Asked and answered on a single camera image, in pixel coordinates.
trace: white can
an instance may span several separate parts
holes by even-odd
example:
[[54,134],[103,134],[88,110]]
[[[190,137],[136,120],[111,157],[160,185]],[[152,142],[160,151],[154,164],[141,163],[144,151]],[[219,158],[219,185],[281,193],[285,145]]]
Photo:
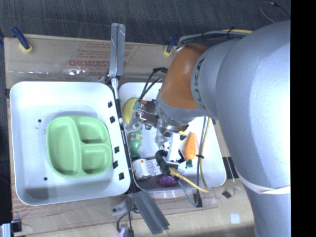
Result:
[[152,175],[146,159],[137,159],[132,162],[132,165],[136,181],[144,181],[151,178]]

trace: orange carrot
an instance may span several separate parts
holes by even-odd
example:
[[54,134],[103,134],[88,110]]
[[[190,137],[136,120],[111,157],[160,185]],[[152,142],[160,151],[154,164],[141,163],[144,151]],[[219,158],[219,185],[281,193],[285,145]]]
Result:
[[196,135],[192,132],[189,136],[185,157],[188,160],[192,160],[197,156],[197,142]]

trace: dark gray carpet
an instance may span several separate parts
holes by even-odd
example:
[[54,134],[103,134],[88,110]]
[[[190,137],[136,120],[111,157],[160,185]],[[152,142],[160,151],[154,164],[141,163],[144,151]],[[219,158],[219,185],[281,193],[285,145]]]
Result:
[[[291,0],[0,0],[0,28],[8,37],[17,26],[28,34],[109,40],[111,24],[116,22],[126,25],[128,42],[166,44],[174,34],[231,27],[256,30],[268,25],[271,22],[260,11],[264,1],[276,2],[291,12]],[[276,22],[288,19],[279,8],[264,4],[263,9]],[[7,138],[0,49],[0,175],[4,177],[9,177]],[[6,185],[0,185],[4,194]]]

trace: toy carrot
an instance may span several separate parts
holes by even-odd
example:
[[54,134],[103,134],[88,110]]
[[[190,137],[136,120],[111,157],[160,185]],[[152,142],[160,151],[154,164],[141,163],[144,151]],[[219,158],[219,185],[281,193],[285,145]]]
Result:
[[193,132],[189,136],[184,156],[187,159],[186,167],[192,167],[192,160],[197,156],[196,135]]

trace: green bottle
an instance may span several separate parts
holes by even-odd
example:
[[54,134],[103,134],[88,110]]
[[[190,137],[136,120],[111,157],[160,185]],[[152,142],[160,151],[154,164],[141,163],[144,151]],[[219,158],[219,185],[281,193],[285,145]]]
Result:
[[142,128],[129,134],[130,157],[137,159],[139,157],[138,150],[142,145]]

